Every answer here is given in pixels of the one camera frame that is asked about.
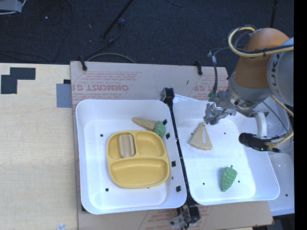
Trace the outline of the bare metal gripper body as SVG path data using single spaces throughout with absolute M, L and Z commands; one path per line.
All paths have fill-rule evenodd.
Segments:
M 235 109 L 236 113 L 241 113 L 246 117 L 254 115 L 255 104 L 249 102 L 232 90 L 219 91 L 213 99 L 213 109 L 229 108 Z

